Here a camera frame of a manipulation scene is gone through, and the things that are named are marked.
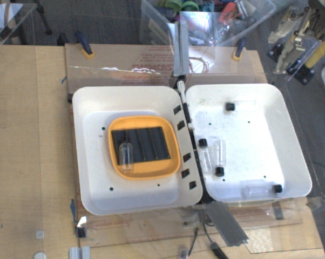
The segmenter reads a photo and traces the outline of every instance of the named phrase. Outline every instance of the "wooden surface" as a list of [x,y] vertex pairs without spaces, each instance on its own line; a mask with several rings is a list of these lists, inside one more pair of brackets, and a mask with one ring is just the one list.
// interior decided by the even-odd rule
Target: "wooden surface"
[[[255,52],[249,54],[257,62]],[[38,251],[68,258],[69,248],[78,245],[70,210],[75,173],[65,77],[63,47],[0,48],[0,259],[33,258]],[[261,237],[224,252],[229,258],[325,258],[312,214],[301,208],[302,223],[251,232],[251,238],[269,233],[266,250]],[[43,239],[36,230],[44,230]],[[223,245],[220,236],[212,238]],[[171,247],[189,248],[191,242],[184,237],[92,248],[91,257],[175,258]],[[190,258],[215,258],[208,245],[200,235]]]

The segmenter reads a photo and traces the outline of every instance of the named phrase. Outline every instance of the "yellow cylinder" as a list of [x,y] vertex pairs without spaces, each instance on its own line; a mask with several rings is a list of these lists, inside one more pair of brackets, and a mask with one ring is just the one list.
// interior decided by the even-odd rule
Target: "yellow cylinder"
[[307,59],[305,66],[309,69],[313,68],[314,65],[325,55],[325,41],[320,44],[314,53]]

